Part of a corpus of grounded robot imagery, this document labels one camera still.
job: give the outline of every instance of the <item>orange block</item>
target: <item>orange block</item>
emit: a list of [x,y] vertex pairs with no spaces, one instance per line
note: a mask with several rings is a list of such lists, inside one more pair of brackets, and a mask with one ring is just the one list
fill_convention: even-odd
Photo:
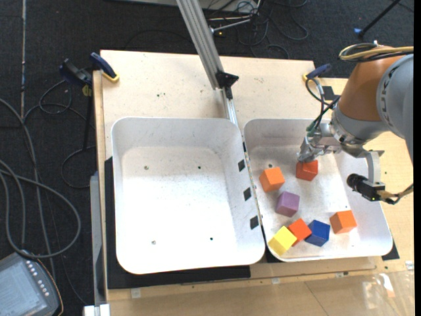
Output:
[[295,246],[301,240],[304,240],[307,236],[311,235],[311,229],[306,225],[302,218],[294,221],[287,228],[297,238],[297,241],[295,241],[292,246]]
[[311,181],[318,174],[318,160],[310,161],[308,163],[297,162],[295,167],[295,176],[298,179]]
[[265,192],[279,190],[285,184],[285,178],[280,167],[264,170],[259,180]]
[[357,227],[357,222],[351,210],[336,212],[329,220],[335,234],[347,233]]

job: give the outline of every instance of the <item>black floor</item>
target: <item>black floor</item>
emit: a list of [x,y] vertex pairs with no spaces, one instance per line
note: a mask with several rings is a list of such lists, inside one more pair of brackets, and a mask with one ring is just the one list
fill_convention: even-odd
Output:
[[[414,0],[401,0],[364,39],[355,34],[355,28],[369,25],[392,1],[267,0],[253,24],[228,28],[215,43],[220,55],[312,60],[316,66],[330,63],[326,77],[346,78],[353,64],[338,61],[337,55],[348,45],[374,40],[394,47],[414,45]],[[205,15],[233,16],[212,11]],[[225,22],[211,24],[218,27]],[[53,260],[65,315],[81,315],[84,304],[93,304],[89,188],[77,187],[88,185],[96,170],[95,149],[70,159],[64,168],[62,164],[84,142],[95,145],[95,132],[91,128],[84,141],[87,98],[79,87],[62,83],[48,94],[44,103],[71,101],[70,109],[44,107],[55,114],[42,111],[39,100],[61,81],[59,65],[66,58],[79,68],[90,67],[89,54],[100,49],[195,53],[177,7],[103,0],[0,0],[0,160],[16,174],[34,179],[25,131],[5,102],[18,115],[30,111],[24,124],[34,144],[39,179],[68,198],[82,220],[76,243]],[[20,194],[9,177],[7,186],[11,234],[20,247]],[[44,254],[37,194],[33,186],[22,186],[27,209],[24,247]],[[59,251],[72,241],[76,220],[53,194],[42,192],[41,202],[51,252]],[[5,191],[0,186],[0,259],[13,252],[5,217]],[[44,263],[51,270],[50,262]]]

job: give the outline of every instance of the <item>blue block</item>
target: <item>blue block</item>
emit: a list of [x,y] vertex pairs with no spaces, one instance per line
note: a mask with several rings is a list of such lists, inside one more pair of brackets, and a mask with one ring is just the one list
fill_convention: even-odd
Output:
[[329,240],[330,225],[313,220],[309,224],[311,235],[305,238],[305,242],[322,247]]

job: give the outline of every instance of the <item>white tray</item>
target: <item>white tray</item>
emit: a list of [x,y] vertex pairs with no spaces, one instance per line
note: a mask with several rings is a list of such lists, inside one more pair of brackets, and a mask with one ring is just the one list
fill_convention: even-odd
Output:
[[[311,181],[295,176],[297,153],[310,119],[254,119],[244,128],[244,139],[253,173],[262,227],[269,241],[282,227],[298,218],[307,224],[316,219],[330,224],[329,218],[337,211],[351,209],[358,226],[349,233],[334,234],[318,247],[299,242],[281,257],[282,261],[305,261],[341,257],[364,257],[387,254],[393,240],[380,202],[370,202],[353,192],[346,184],[351,173],[368,176],[365,159],[355,159],[345,152],[318,158],[318,175]],[[285,184],[275,192],[265,193],[259,176],[268,167],[280,167]],[[288,191],[300,196],[299,210],[291,218],[275,212],[276,200]]]
[[116,256],[125,270],[261,259],[264,238],[237,126],[221,118],[128,117],[111,136]]

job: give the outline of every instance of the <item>purple block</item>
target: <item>purple block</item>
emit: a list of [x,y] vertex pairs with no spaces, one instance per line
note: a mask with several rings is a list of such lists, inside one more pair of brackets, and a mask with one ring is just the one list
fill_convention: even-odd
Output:
[[292,217],[298,211],[300,196],[284,191],[278,198],[275,212]]

